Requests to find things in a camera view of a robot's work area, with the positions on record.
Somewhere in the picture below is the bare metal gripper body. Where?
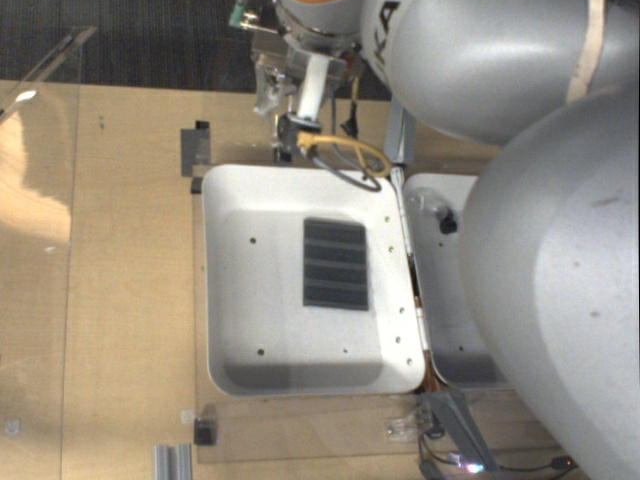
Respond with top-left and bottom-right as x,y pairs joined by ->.
250,16 -> 362,89

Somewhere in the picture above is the dark grey ribbed pad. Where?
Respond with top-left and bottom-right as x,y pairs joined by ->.
301,217 -> 372,313

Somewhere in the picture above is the white plastic tray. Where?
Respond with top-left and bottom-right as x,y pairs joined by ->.
402,172 -> 517,392
200,163 -> 428,399

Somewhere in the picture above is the clear plastic bottle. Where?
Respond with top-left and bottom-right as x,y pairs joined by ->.
408,187 -> 460,236

